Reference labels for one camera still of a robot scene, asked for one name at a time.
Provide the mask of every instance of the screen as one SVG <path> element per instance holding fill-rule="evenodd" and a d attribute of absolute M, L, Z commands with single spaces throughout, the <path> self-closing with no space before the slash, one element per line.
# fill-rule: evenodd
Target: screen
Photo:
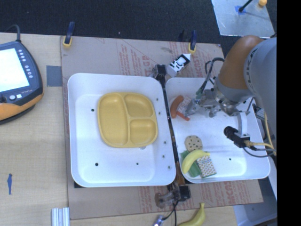
<path fill-rule="evenodd" d="M 0 50 L 0 92 L 29 86 L 14 48 Z"/>

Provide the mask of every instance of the toy banana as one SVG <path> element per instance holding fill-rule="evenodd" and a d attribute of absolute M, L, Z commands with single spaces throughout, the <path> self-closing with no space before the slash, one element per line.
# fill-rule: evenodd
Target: toy banana
<path fill-rule="evenodd" d="M 200 203 L 200 208 L 197 214 L 191 220 L 181 223 L 179 226 L 201 226 L 206 219 L 204 205 L 204 202 Z"/>
<path fill-rule="evenodd" d="M 209 156 L 210 153 L 206 153 L 203 150 L 194 150 L 190 152 L 182 162 L 182 172 L 185 174 L 189 171 L 190 167 L 192 166 L 193 162 L 200 157 Z"/>

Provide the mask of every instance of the cardboard sheet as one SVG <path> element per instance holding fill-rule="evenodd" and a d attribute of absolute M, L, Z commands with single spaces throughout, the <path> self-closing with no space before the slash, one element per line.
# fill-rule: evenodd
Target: cardboard sheet
<path fill-rule="evenodd" d="M 166 186 L 83 188 L 74 183 L 70 164 L 70 139 L 67 82 L 75 73 L 102 73 L 149 76 L 157 64 L 167 65 L 179 55 L 188 53 L 189 43 L 149 40 L 73 37 L 70 47 L 64 47 L 61 37 L 63 105 L 67 158 L 68 198 L 71 219 L 98 218 L 170 211 L 155 204 L 157 193 L 166 194 Z M 196 44 L 191 62 L 179 77 L 206 76 L 205 63 L 223 57 L 217 44 Z M 215 62 L 212 77 L 222 62 Z M 191 198 L 181 202 L 177 210 L 220 207 L 263 202 L 258 180 L 190 184 Z"/>

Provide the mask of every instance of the wooden table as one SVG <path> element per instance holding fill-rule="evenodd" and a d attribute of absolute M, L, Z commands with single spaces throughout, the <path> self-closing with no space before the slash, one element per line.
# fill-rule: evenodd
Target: wooden table
<path fill-rule="evenodd" d="M 0 33 L 0 44 L 16 40 Z M 48 87 L 46 66 L 61 66 L 60 36 L 21 34 L 42 74 L 44 97 L 34 109 L 0 125 L 0 225 L 50 226 L 52 208 L 68 207 L 62 87 Z M 12 174 L 11 193 L 8 176 Z M 204 226 L 235 226 L 232 206 L 205 209 Z M 178 224 L 195 210 L 177 211 Z M 71 226 L 153 225 L 158 213 L 71 220 Z M 174 225 L 172 215 L 164 226 Z"/>

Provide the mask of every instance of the yellow divided plate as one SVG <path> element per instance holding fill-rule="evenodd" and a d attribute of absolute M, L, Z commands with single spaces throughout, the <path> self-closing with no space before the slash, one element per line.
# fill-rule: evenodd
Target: yellow divided plate
<path fill-rule="evenodd" d="M 98 126 L 106 144 L 119 147 L 143 147 L 158 135 L 152 102 L 138 93 L 115 92 L 103 95 L 97 106 Z"/>

